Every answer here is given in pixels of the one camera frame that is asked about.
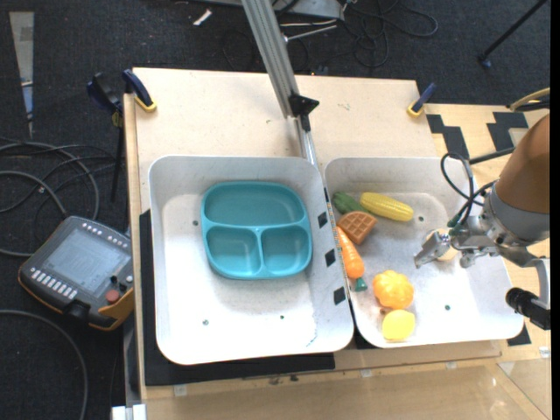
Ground green toy vegetable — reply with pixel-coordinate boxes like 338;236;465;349
332;191;369;215

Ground pale wood board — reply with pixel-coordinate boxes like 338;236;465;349
123;66;504;402

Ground white plastic tray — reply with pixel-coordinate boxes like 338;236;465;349
147;154;355;366
323;156;525;350

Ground yellow lemon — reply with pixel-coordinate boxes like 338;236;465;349
381;308;417;343

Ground black cylinder on white bracket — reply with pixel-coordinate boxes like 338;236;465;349
505;255;551;332

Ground orange carrot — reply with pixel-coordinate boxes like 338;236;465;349
335;226;369;293

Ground teal divided plate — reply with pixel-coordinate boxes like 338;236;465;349
199;180;314;281

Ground orange toy pumpkin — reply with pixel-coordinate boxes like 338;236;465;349
372;269;416;311

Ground brown toy waffle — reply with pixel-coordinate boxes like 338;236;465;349
336;210;379;246

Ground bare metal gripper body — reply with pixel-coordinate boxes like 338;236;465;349
449;213;505;258

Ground yellow corn cob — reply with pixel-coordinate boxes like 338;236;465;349
359;192;415;223

